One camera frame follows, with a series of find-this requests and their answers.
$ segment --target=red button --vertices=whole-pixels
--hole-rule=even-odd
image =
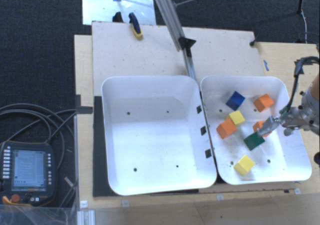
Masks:
[[[11,197],[11,202],[16,204],[20,201],[20,195],[18,194],[13,194],[12,197]]]

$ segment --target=white plastic tray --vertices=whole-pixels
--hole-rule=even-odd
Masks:
[[[222,139],[216,128],[233,112],[225,103],[234,91],[245,97],[238,110],[246,121],[234,134]],[[279,126],[252,151],[244,143],[244,139],[253,133],[252,126],[257,121],[264,121],[270,115],[279,116],[279,111],[287,105],[289,96],[282,81],[266,76],[208,76],[201,81],[201,92],[217,169],[224,181],[240,185],[303,181],[311,176],[311,164],[299,131],[284,136],[284,128]],[[270,95],[275,104],[263,112],[255,111],[254,101],[263,94]],[[233,166],[244,154],[256,165],[241,176]]]
[[[187,76],[117,76],[102,85],[107,171],[119,195],[210,187],[217,178],[199,86]]]

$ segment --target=block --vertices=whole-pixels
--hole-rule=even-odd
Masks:
[[[260,96],[258,99],[255,100],[253,103],[256,107],[256,109],[259,112],[264,111],[265,109],[269,108],[274,104],[274,101],[270,98],[270,96],[266,93],[262,96]]]
[[[227,119],[231,119],[236,127],[240,126],[244,121],[246,121],[240,110],[231,112],[226,116],[225,120]]]
[[[260,144],[264,143],[265,139],[258,136],[257,132],[249,135],[247,138],[244,139],[244,143],[247,145],[249,150],[253,150],[255,147],[258,147]]]
[[[259,129],[262,128],[264,122],[265,122],[265,121],[258,121],[258,122],[256,122],[256,123],[252,126],[253,131],[256,132],[258,128],[259,128]],[[262,137],[267,137],[269,134],[271,134],[271,132],[268,132],[268,133],[262,135]]]
[[[222,139],[232,135],[237,130],[237,127],[235,126],[234,122],[232,122],[231,119],[228,119],[216,128],[216,131],[221,136]]]
[[[244,102],[245,97],[243,97],[240,93],[235,91],[230,99],[226,102],[226,105],[229,106],[231,109],[236,111],[240,105]]]
[[[254,167],[256,163],[251,160],[250,157],[247,155],[244,155],[241,157],[241,159],[234,165],[234,169],[241,174],[242,176],[245,176],[247,173],[250,172],[251,168]]]

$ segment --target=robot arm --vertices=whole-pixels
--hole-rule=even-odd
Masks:
[[[294,85],[289,103],[280,111],[279,117],[270,116],[262,128],[257,130],[259,136],[272,132],[279,125],[285,128],[284,135],[291,135],[294,130],[303,129],[312,131],[319,135],[319,74],[314,79],[306,92],[301,92],[301,104],[291,107],[295,92],[297,90],[299,74],[304,64],[319,64],[319,58],[306,57],[300,59],[294,70]]]

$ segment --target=green block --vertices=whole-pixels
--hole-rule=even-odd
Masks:
[[[259,146],[260,144],[264,143],[265,139],[258,136],[258,133],[255,132],[249,135],[247,138],[244,139],[244,143],[247,145],[249,150],[253,150],[255,147]]]

